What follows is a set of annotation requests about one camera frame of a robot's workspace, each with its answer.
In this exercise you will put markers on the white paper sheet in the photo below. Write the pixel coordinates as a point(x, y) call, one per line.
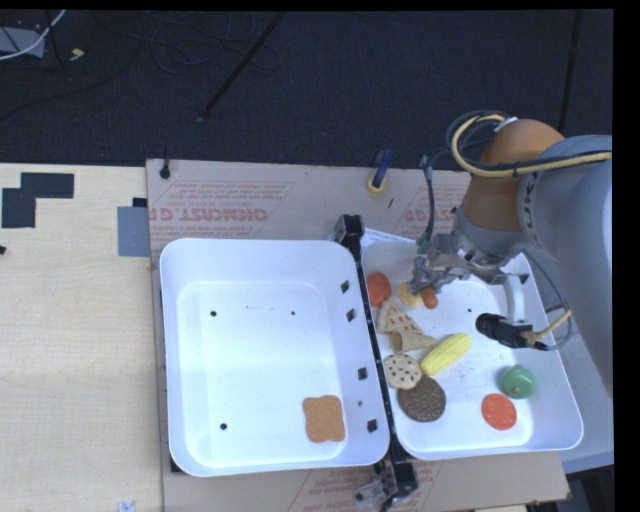
point(387, 236)

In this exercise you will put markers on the green toy pear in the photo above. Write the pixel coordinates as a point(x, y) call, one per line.
point(517, 382)

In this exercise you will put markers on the brown cardboard board red print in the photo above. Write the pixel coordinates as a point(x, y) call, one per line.
point(240, 210)

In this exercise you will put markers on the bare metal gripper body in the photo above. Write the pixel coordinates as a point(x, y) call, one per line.
point(462, 260)

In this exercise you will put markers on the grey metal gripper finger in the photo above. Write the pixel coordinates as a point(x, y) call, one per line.
point(417, 277)
point(440, 281)

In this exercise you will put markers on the yellow toy corn cob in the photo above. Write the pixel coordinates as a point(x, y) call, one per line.
point(446, 354)

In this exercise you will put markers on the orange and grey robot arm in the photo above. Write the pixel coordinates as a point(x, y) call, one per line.
point(565, 210)

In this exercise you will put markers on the black cylinder on white bracket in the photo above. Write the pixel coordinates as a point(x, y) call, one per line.
point(510, 330)

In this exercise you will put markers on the beige dotted toy cracker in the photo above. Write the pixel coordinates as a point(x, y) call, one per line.
point(401, 371)

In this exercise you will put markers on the orange toy bread slice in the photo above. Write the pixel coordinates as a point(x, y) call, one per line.
point(324, 419)

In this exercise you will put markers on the brown round toy cookie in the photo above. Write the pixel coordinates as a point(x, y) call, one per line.
point(422, 400)

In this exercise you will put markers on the white plastic tray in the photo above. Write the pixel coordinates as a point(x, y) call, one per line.
point(480, 400)
point(260, 360)

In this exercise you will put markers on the toy pizza slice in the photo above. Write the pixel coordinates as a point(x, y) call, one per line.
point(395, 320)

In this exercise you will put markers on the yellow toy biscuit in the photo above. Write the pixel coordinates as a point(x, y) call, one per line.
point(407, 296)

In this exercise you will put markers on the thin black rod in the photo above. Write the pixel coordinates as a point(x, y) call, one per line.
point(372, 330)

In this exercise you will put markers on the orange toy sausage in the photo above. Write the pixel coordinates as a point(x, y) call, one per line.
point(429, 299)

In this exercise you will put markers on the beige toy ice cream cone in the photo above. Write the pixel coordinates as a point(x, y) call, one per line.
point(407, 341)

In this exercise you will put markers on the red round toy slice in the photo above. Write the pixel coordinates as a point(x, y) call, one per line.
point(378, 289)

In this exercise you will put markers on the orange round toy slice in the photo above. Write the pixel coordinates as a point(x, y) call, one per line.
point(499, 411)

